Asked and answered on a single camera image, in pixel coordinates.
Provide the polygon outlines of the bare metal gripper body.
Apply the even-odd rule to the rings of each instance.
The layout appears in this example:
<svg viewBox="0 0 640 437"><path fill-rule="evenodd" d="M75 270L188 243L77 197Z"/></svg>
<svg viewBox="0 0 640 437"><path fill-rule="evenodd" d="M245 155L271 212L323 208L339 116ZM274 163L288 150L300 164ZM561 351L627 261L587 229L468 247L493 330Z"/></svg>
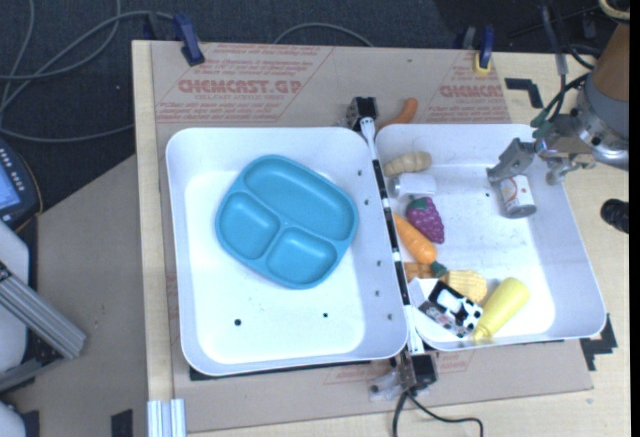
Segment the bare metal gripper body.
<svg viewBox="0 0 640 437"><path fill-rule="evenodd" d="M554 120L545 136L537 140L536 148L538 155L547 160L601 163L628 170L628 114L601 115L593 109L574 107Z"/></svg>

